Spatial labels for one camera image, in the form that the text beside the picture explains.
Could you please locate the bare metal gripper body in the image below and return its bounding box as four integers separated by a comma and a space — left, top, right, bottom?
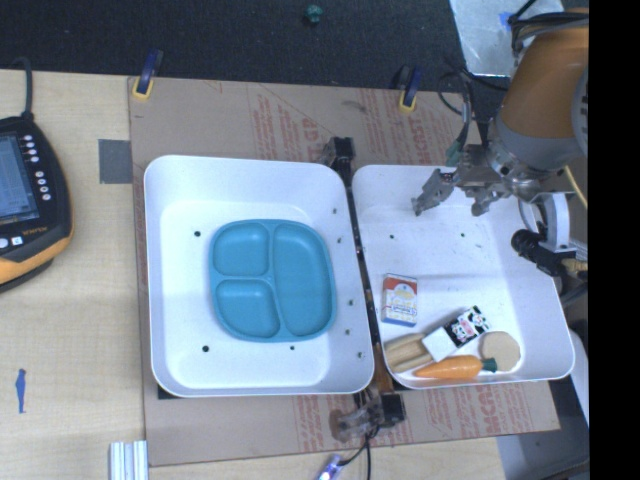
452, 144, 551, 203

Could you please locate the white plastic tray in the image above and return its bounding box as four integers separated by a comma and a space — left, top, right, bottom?
143, 154, 376, 399
351, 163, 577, 391

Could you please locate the thin black and white rod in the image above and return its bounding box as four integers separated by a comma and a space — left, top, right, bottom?
342, 166, 387, 394

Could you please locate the red and white carton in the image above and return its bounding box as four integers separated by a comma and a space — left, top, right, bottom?
380, 272, 419, 328

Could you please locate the white cow print carton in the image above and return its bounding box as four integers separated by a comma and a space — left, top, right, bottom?
421, 305, 492, 363

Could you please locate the beige round biscuit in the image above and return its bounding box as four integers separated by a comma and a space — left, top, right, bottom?
478, 330, 522, 373

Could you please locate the beige bread bun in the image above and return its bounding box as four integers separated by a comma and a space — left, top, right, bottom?
383, 332, 433, 374

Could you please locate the orange carrot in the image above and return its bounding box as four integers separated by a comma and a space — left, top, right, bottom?
413, 354, 499, 381

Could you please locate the blue divided plate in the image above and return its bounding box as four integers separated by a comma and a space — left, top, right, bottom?
208, 218, 338, 344

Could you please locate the brown cardboard board red print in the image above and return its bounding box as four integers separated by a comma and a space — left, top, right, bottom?
127, 76, 562, 467

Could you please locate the black cylinder on white bracket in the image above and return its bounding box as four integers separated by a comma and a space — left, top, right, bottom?
510, 191, 581, 278

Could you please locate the black block with thin wires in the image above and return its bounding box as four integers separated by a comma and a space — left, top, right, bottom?
318, 136, 358, 170
330, 391, 407, 440

